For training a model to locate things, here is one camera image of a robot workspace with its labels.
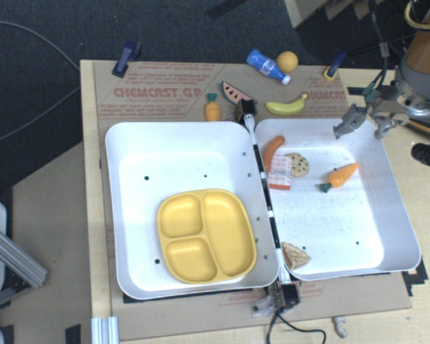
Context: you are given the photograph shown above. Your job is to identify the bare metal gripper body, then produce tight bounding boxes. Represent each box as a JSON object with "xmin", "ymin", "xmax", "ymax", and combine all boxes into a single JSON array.
[{"xmin": 365, "ymin": 83, "xmax": 430, "ymax": 123}]

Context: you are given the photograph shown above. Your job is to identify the long orange carrot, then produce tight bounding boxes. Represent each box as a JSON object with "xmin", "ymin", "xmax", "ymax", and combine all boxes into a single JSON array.
[{"xmin": 319, "ymin": 162, "xmax": 360, "ymax": 194}]

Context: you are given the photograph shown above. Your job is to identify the yellow banana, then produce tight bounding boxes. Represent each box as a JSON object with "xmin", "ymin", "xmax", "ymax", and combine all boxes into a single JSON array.
[{"xmin": 264, "ymin": 93, "xmax": 309, "ymax": 118}]

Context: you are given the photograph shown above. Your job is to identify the tan chocolate chip biscuit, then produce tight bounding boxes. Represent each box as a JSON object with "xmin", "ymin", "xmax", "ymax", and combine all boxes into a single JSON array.
[{"xmin": 284, "ymin": 152, "xmax": 310, "ymax": 179}]

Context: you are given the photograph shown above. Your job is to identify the orange sausage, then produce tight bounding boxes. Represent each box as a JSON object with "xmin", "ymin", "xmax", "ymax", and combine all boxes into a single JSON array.
[{"xmin": 262, "ymin": 135, "xmax": 286, "ymax": 173}]

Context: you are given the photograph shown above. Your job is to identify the yellow orange ball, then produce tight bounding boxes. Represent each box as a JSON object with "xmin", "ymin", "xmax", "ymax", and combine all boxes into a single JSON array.
[{"xmin": 276, "ymin": 50, "xmax": 300, "ymax": 74}]

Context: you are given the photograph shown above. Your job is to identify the orange and white packet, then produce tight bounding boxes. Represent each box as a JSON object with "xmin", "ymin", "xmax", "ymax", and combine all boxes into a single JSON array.
[{"xmin": 267, "ymin": 153, "xmax": 293, "ymax": 191}]

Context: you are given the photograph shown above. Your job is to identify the blue bottle white cap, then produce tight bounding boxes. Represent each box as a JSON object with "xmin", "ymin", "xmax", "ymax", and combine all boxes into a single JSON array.
[{"xmin": 245, "ymin": 48, "xmax": 292, "ymax": 86}]

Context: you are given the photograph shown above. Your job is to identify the thin black and white rod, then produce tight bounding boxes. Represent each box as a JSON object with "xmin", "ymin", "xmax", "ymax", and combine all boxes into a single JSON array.
[{"xmin": 243, "ymin": 114, "xmax": 292, "ymax": 285}]

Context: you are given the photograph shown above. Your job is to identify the white plastic tray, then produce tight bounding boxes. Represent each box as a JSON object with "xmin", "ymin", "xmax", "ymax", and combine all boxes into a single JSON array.
[
  {"xmin": 104, "ymin": 120, "xmax": 281, "ymax": 301},
  {"xmin": 254, "ymin": 117, "xmax": 422, "ymax": 282}
]

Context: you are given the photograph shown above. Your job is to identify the red watermelon slice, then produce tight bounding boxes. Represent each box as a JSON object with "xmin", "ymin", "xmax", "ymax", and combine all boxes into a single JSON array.
[{"xmin": 220, "ymin": 80, "xmax": 254, "ymax": 105}]

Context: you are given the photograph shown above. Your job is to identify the short orange carrot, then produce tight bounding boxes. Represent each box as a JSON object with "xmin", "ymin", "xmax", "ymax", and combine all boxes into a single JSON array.
[{"xmin": 204, "ymin": 92, "xmax": 222, "ymax": 123}]

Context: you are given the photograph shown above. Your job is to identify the tan pizza slice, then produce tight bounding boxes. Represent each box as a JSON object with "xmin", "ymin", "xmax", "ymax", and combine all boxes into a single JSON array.
[{"xmin": 280, "ymin": 242, "xmax": 312, "ymax": 270}]

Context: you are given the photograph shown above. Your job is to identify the yellow divided plate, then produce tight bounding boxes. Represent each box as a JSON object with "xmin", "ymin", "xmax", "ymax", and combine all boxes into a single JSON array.
[{"xmin": 156, "ymin": 188, "xmax": 258, "ymax": 285}]

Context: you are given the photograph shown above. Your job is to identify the brown cardboard board red print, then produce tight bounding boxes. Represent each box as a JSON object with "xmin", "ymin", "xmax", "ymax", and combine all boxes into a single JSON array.
[{"xmin": 92, "ymin": 60, "xmax": 414, "ymax": 342}]

